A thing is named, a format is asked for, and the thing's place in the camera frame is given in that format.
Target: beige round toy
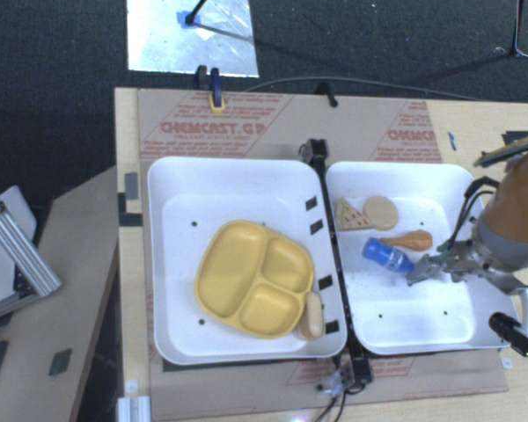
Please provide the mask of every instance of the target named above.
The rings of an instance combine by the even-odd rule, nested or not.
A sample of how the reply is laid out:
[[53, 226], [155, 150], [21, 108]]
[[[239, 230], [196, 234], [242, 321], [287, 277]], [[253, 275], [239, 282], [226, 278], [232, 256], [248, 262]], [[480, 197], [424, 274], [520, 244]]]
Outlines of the beige round toy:
[[363, 204], [362, 210], [377, 229], [392, 229], [399, 220], [395, 204], [381, 195], [369, 197]]

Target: blue bottle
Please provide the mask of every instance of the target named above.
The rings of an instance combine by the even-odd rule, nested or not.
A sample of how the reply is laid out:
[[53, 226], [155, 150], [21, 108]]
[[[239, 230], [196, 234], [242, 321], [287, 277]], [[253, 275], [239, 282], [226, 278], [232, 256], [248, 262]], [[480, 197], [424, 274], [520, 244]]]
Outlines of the blue bottle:
[[414, 270], [414, 264], [405, 252], [384, 244], [375, 237], [368, 239], [363, 247], [362, 255], [390, 271], [408, 273]]

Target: yellow divided dish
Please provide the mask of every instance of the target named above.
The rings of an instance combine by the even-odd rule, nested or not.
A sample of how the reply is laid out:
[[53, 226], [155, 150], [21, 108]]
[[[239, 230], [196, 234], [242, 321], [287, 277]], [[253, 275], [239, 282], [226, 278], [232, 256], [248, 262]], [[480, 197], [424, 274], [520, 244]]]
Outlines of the yellow divided dish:
[[195, 298], [225, 324], [279, 338], [297, 325], [313, 274], [301, 245], [258, 223], [227, 222], [203, 255]]

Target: toy bread slice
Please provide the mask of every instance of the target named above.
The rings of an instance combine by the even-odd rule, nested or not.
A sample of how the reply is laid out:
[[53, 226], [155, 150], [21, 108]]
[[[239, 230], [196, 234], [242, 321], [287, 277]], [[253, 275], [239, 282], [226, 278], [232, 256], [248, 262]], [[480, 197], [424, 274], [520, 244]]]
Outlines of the toy bread slice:
[[336, 202], [334, 209], [334, 222], [336, 228], [344, 229], [373, 229], [374, 225], [365, 215], [352, 207], [344, 198]]

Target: silver metal sheet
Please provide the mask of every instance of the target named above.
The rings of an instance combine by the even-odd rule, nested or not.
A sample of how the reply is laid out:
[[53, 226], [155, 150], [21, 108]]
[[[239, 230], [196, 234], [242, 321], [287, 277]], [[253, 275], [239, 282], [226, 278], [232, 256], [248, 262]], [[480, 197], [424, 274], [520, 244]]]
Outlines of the silver metal sheet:
[[195, 73], [199, 65], [221, 75], [258, 77], [248, 0], [208, 0], [199, 23], [180, 23], [199, 0], [127, 0], [128, 67]]

